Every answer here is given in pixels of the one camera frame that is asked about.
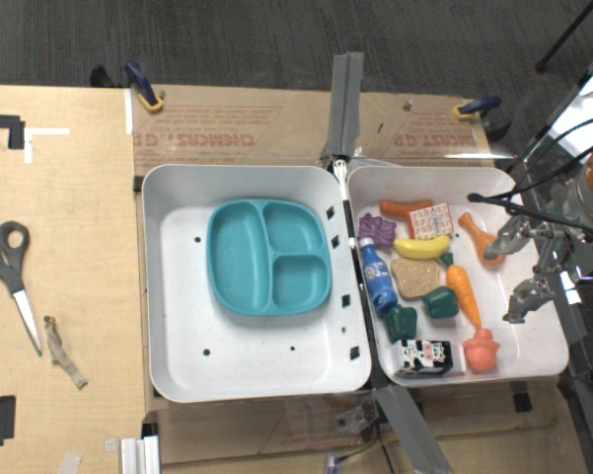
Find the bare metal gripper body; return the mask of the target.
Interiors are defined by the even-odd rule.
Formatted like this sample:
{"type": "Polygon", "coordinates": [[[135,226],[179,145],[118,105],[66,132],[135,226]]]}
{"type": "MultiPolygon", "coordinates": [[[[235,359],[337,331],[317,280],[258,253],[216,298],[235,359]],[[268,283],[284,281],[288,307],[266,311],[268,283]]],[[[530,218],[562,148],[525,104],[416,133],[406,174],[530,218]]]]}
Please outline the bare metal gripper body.
{"type": "Polygon", "coordinates": [[[533,275],[526,282],[547,285],[567,273],[573,283],[593,281],[593,227],[548,213],[527,215],[528,236],[541,242],[533,275]]]}

